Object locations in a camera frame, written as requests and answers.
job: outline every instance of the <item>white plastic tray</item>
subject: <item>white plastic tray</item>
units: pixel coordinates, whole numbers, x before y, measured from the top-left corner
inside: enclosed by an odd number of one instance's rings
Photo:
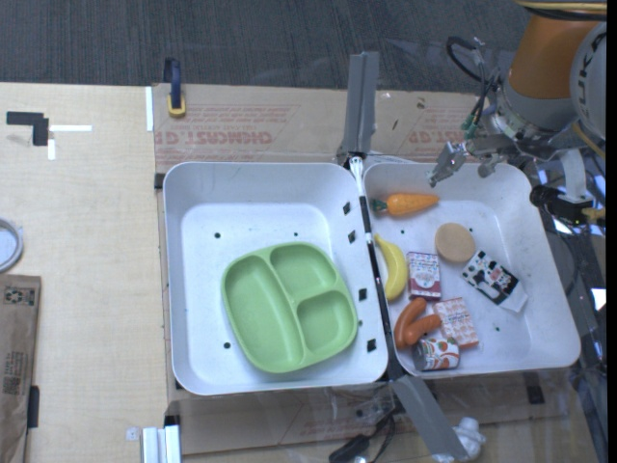
[[[404,218],[372,214],[373,232],[396,242],[405,253],[436,254],[437,228],[459,223],[471,229],[478,250],[519,278],[528,300],[521,313],[507,311],[461,278],[464,264],[440,259],[443,299],[464,298],[480,344],[462,350],[454,369],[416,371],[409,350],[397,351],[402,366],[415,375],[438,378],[573,364],[580,353],[580,340],[538,209],[528,199],[531,187],[526,176],[509,165],[497,165],[494,174],[481,178],[477,164],[466,164],[431,189],[425,173],[432,167],[381,163],[366,170],[364,187],[369,199],[393,192],[433,192],[441,198],[437,205]],[[378,261],[386,279],[381,254]],[[407,303],[405,297],[389,303],[392,328]]]
[[[191,162],[168,171],[163,194],[172,362],[185,389],[222,395],[359,385],[382,376],[388,352],[349,172],[328,163]],[[254,367],[237,344],[221,278],[234,259],[291,241],[317,245],[332,258],[354,299],[359,327],[352,344],[334,357],[272,374]]]

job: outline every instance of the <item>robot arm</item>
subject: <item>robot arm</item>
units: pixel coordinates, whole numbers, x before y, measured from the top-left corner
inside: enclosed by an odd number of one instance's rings
[[[521,155],[540,161],[558,158],[567,190],[558,195],[563,201],[555,207],[568,222],[577,224],[581,211],[592,205],[585,196],[579,150],[591,147],[598,152],[592,139],[605,139],[606,0],[514,1],[533,16],[507,76],[492,74],[485,79],[478,67],[482,104],[476,104],[462,125],[465,141],[448,143],[427,178],[435,186],[453,175],[468,156],[481,161],[482,177],[490,175],[496,163]],[[452,44],[469,46],[448,41],[448,54],[457,62]],[[472,54],[478,65],[477,56]],[[482,110],[489,95],[491,104]],[[567,206],[571,211],[562,210]]]

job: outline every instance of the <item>white ring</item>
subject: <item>white ring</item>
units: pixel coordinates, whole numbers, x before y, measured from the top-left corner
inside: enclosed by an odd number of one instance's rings
[[[8,271],[13,265],[19,260],[21,257],[21,253],[23,252],[23,238],[21,237],[21,233],[17,227],[11,223],[10,221],[5,220],[0,217],[0,228],[5,228],[15,237],[15,250],[11,254],[11,256],[5,260],[4,262],[0,262],[0,273],[4,273]]]

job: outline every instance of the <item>toy carrot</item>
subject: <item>toy carrot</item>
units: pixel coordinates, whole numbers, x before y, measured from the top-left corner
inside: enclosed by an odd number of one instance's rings
[[[374,211],[387,211],[393,216],[411,214],[426,209],[439,200],[435,194],[406,194],[397,192],[389,195],[385,201],[373,199],[371,207]]]

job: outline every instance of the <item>brown sausage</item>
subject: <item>brown sausage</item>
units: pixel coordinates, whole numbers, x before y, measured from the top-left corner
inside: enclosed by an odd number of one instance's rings
[[[396,319],[396,325],[394,326],[394,344],[397,348],[400,349],[406,346],[405,338],[403,337],[405,329],[425,310],[426,300],[422,297],[416,297],[405,306],[401,315]]]
[[[436,313],[431,313],[430,315],[421,317],[407,326],[403,332],[403,340],[405,344],[411,346],[416,344],[417,341],[422,338],[424,333],[433,331],[441,325],[442,319]]]

